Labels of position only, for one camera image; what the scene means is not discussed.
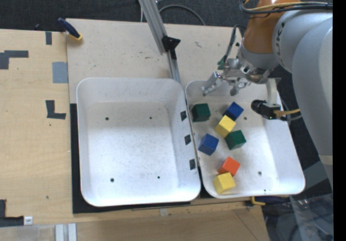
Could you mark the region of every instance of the red cube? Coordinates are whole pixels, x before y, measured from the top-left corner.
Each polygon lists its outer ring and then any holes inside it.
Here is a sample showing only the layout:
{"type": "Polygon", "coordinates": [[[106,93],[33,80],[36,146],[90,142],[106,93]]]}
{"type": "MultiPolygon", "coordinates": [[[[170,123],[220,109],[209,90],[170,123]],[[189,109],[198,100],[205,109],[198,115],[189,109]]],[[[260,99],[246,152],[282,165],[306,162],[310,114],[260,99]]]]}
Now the red cube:
{"type": "Polygon", "coordinates": [[[240,167],[240,163],[236,160],[234,160],[231,157],[227,157],[225,161],[223,162],[220,169],[218,169],[219,174],[230,172],[232,176],[235,176],[235,174],[238,171],[238,168],[240,167]]]}

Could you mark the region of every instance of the green cube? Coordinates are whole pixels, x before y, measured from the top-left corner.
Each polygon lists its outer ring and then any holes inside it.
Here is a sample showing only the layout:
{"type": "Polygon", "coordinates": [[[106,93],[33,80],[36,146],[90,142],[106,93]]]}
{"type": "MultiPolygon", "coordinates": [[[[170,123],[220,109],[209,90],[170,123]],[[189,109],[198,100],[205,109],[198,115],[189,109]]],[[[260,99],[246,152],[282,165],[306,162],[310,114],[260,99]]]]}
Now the green cube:
{"type": "Polygon", "coordinates": [[[230,150],[240,148],[246,142],[245,137],[241,130],[232,131],[226,137],[225,141],[230,150]]]}
{"type": "Polygon", "coordinates": [[[210,117],[208,104],[196,104],[191,109],[192,120],[194,122],[207,121],[210,117]]]}

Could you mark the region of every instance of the wooden table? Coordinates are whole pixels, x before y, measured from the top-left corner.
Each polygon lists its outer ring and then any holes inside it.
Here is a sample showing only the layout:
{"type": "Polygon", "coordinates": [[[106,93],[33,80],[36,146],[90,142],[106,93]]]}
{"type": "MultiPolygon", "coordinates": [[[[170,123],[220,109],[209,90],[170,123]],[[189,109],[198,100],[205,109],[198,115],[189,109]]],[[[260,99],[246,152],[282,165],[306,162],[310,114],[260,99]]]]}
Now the wooden table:
{"type": "MultiPolygon", "coordinates": [[[[119,48],[119,42],[124,44],[121,38],[127,34],[113,32],[113,35],[118,35],[113,37],[117,42],[111,45],[100,38],[99,43],[95,44],[94,50],[99,54],[98,63],[90,61],[95,59],[95,56],[90,57],[94,53],[90,53],[90,45],[84,47],[84,51],[89,50],[90,54],[84,55],[84,61],[80,62],[80,53],[70,57],[76,53],[79,45],[66,37],[65,33],[52,32],[52,44],[47,44],[44,31],[0,30],[0,53],[5,50],[29,52],[28,58],[10,57],[9,68],[0,70],[0,199],[7,200],[6,217],[32,216],[35,225],[78,223],[78,234],[89,232],[91,225],[97,227],[98,223],[107,224],[115,220],[119,221],[119,228],[131,230],[133,223],[144,228],[149,224],[174,222],[186,228],[189,223],[215,219],[218,225],[225,224],[225,235],[233,232],[239,236],[249,235],[248,240],[268,240],[261,208],[246,207],[248,197],[225,200],[197,198],[190,205],[164,209],[152,207],[104,213],[72,213],[69,104],[75,100],[73,93],[76,83],[81,77],[99,75],[100,71],[104,72],[103,76],[116,73],[117,77],[170,77],[170,74],[168,61],[165,56],[159,55],[147,24],[79,19],[70,22],[83,33],[84,45],[88,41],[88,32],[92,32],[88,28],[95,27],[95,23],[101,23],[103,29],[108,25],[104,33],[107,35],[112,33],[110,30],[114,27],[128,28],[131,34],[135,34],[132,38],[136,42],[130,44],[131,39],[127,39],[126,46],[119,48]],[[123,54],[117,59],[117,69],[103,62],[105,59],[111,61],[106,58],[105,52],[114,48],[123,54]],[[69,83],[54,83],[53,63],[67,61],[69,83]],[[136,65],[142,67],[140,61],[160,63],[159,69],[138,70],[136,65]],[[71,77],[71,67],[78,65],[78,62],[82,69],[71,77]],[[54,100],[55,111],[66,113],[65,119],[47,118],[46,100],[54,100]],[[125,220],[129,221],[127,225],[124,225],[125,220]]],[[[194,79],[208,79],[225,53],[232,28],[166,27],[170,36],[182,40],[177,47],[177,57],[183,86],[194,79]],[[192,32],[195,33],[193,39],[189,38],[192,32]]]]}

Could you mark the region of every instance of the block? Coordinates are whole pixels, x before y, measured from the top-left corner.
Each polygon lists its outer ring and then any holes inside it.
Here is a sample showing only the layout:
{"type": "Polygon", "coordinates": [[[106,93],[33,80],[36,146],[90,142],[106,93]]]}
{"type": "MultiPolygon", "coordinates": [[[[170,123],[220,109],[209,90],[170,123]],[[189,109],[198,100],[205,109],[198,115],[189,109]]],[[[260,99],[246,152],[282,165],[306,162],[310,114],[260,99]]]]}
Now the block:
{"type": "Polygon", "coordinates": [[[240,163],[231,157],[227,157],[221,167],[218,169],[219,174],[231,173],[234,177],[240,167],[240,163]]]}
{"type": "Polygon", "coordinates": [[[217,144],[218,144],[218,138],[207,133],[202,138],[201,143],[198,147],[198,150],[206,153],[208,156],[211,156],[212,153],[215,152],[217,144]]]}
{"type": "Polygon", "coordinates": [[[231,173],[217,175],[212,181],[216,192],[220,195],[236,186],[231,173]]]}
{"type": "Polygon", "coordinates": [[[232,131],[235,125],[236,122],[234,122],[227,115],[224,115],[214,130],[222,137],[226,137],[232,131]]]}
{"type": "Polygon", "coordinates": [[[233,102],[227,108],[227,110],[224,112],[223,115],[227,115],[229,118],[231,118],[233,121],[235,121],[240,116],[240,114],[242,114],[243,111],[244,111],[244,109],[240,105],[233,102]]]}
{"type": "Polygon", "coordinates": [[[208,104],[196,104],[191,109],[192,120],[194,122],[207,121],[210,117],[208,104]]]}
{"type": "Polygon", "coordinates": [[[230,150],[240,148],[246,142],[245,137],[241,130],[230,132],[226,137],[225,141],[230,150]]]}

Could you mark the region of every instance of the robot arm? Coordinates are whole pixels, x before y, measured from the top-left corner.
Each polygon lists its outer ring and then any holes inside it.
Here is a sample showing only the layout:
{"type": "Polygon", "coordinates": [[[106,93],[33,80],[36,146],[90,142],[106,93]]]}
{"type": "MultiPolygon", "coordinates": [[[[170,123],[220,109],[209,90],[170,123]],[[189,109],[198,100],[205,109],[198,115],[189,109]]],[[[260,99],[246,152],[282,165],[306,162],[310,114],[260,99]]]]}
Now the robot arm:
{"type": "MultiPolygon", "coordinates": [[[[212,92],[220,81],[233,86],[232,96],[250,83],[272,87],[268,76],[281,65],[292,74],[301,115],[332,187],[332,4],[259,0],[247,9],[249,1],[239,5],[251,17],[237,57],[223,57],[223,72],[214,72],[203,92],[212,92]]],[[[267,119],[280,109],[259,100],[251,107],[267,119]]]]}

